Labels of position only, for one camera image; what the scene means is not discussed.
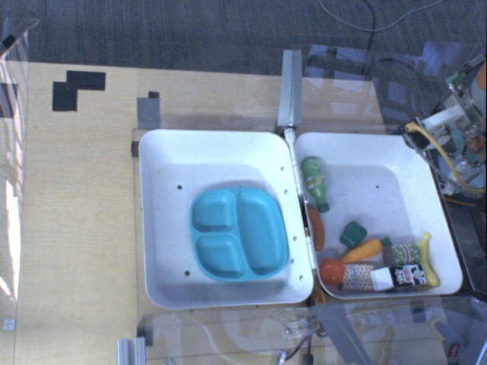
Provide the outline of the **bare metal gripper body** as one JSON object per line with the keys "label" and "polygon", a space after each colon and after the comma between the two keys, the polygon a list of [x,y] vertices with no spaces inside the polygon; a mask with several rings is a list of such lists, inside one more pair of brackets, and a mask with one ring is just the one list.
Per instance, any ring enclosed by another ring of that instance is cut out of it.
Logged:
{"label": "bare metal gripper body", "polygon": [[464,114],[457,126],[463,135],[466,149],[471,154],[481,154],[486,146],[486,91],[479,84],[471,84],[469,87],[451,84],[449,88]]}

